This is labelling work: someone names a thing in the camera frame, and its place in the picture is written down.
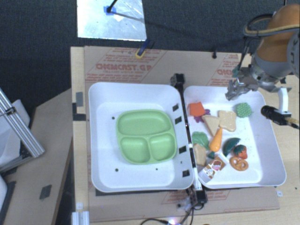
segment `toy carrot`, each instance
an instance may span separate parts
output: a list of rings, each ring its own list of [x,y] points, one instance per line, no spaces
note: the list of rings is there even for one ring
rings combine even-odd
[[[220,128],[216,135],[214,136],[214,138],[211,140],[210,142],[210,150],[213,152],[217,152],[220,150],[221,148],[221,143],[222,143],[222,132],[223,129]]]

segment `pretzel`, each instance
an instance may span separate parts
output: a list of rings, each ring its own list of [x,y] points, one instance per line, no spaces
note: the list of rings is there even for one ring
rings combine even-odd
[[[246,160],[239,159],[238,157],[232,157],[230,159],[231,166],[238,171],[244,171],[248,169],[249,165]]]

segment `dark fabric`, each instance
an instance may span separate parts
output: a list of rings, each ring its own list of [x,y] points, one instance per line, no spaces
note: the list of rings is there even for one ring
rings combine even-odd
[[[241,52],[243,25],[284,0],[142,0],[153,49]],[[300,3],[300,0],[288,0]],[[0,0],[0,87],[29,113],[70,88],[70,47],[140,47],[78,38],[76,0]]]

